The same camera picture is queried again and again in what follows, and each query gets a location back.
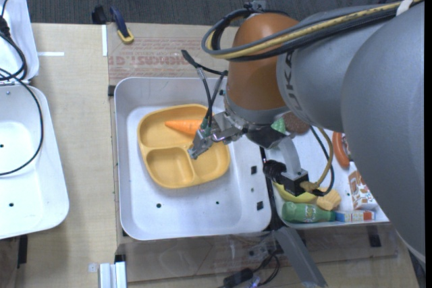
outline wooden table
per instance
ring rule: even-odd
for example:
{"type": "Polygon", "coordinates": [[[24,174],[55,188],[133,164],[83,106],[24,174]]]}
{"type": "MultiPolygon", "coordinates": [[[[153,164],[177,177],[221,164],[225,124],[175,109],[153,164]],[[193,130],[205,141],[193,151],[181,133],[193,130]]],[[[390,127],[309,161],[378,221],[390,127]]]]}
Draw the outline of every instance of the wooden table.
{"type": "MultiPolygon", "coordinates": [[[[28,235],[27,263],[18,269],[17,288],[96,288],[98,264],[112,263],[117,220],[111,143],[107,57],[101,26],[33,24],[40,56],[32,84],[48,99],[60,151],[70,211],[56,228],[28,235]]],[[[392,256],[318,264],[329,287],[416,287],[406,247],[392,256]]],[[[186,277],[130,283],[131,287],[218,287],[223,277],[186,277]]],[[[267,287],[304,287],[284,267],[267,287]]]]}

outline carrot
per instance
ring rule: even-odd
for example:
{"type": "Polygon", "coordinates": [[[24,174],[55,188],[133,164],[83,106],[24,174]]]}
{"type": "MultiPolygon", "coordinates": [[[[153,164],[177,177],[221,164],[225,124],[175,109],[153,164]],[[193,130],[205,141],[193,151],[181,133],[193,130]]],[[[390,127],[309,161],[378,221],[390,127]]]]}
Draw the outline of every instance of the carrot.
{"type": "Polygon", "coordinates": [[[171,129],[176,129],[185,134],[195,134],[197,129],[200,128],[202,119],[179,119],[179,120],[167,120],[165,126],[171,129]]]}
{"type": "Polygon", "coordinates": [[[332,142],[337,161],[342,168],[348,168],[350,166],[350,158],[345,153],[344,143],[342,143],[342,134],[340,132],[334,132],[332,142]]]}

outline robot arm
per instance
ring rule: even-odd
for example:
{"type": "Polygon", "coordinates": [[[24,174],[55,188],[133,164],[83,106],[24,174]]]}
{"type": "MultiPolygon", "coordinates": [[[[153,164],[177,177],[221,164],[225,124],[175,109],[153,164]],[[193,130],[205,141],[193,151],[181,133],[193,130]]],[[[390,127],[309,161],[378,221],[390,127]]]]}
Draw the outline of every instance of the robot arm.
{"type": "Polygon", "coordinates": [[[307,179],[290,139],[271,124],[292,112],[344,132],[380,207],[425,265],[425,4],[392,5],[391,11],[378,5],[337,9],[301,22],[260,13],[239,27],[232,49],[217,51],[214,36],[203,39],[208,53],[229,59],[225,111],[213,117],[208,136],[197,133],[189,153],[196,158],[212,142],[247,136],[264,148],[284,146],[287,171],[307,179]],[[372,15],[361,21],[359,13],[372,15]],[[317,26],[324,29],[313,30],[317,26]]]}

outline blue clamp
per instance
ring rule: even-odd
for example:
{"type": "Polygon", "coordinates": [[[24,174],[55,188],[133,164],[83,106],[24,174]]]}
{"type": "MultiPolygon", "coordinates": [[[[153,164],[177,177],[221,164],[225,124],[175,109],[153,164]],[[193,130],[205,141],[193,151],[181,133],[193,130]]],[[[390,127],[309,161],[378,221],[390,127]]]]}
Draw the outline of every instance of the blue clamp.
{"type": "Polygon", "coordinates": [[[119,9],[115,6],[111,6],[109,8],[109,12],[111,15],[113,15],[115,23],[117,24],[117,33],[119,34],[121,40],[126,44],[132,43],[134,40],[134,35],[132,35],[129,28],[126,26],[119,9]]]}

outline bottle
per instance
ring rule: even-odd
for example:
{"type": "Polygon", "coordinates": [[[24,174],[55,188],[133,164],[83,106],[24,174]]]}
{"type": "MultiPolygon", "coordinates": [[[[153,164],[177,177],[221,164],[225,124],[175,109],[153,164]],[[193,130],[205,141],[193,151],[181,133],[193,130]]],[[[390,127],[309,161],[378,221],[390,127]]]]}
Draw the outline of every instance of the bottle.
{"type": "Polygon", "coordinates": [[[323,210],[314,204],[285,202],[282,206],[282,218],[294,223],[334,221],[335,212],[323,210]]]}

